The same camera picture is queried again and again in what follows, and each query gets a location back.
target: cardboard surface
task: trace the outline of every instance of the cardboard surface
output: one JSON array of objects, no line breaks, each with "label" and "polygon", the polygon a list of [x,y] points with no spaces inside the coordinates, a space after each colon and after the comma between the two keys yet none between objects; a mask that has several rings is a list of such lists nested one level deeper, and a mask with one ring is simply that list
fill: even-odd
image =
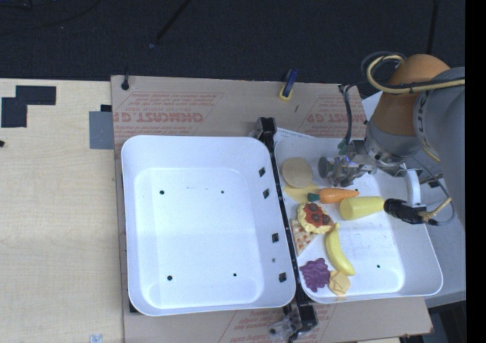
[{"label": "cardboard surface", "polygon": [[[292,98],[278,98],[280,82],[113,76],[112,110],[115,173],[121,255],[121,285],[126,342],[274,343],[269,325],[281,320],[282,309],[237,310],[149,317],[131,312],[128,298],[125,212],[120,150],[134,135],[247,136],[258,118],[314,137],[344,137],[346,107],[335,84],[295,83]],[[365,134],[365,112],[356,88],[350,91],[352,137]],[[318,326],[297,341],[336,343],[418,335],[431,331],[431,320],[420,297],[315,304]]]}]

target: dark carpet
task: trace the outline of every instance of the dark carpet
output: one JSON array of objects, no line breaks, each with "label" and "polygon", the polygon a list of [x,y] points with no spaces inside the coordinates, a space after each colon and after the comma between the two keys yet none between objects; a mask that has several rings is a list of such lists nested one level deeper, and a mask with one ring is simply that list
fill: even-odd
[{"label": "dark carpet", "polygon": [[465,0],[0,0],[0,46],[6,78],[356,83],[382,50],[464,66]]}]

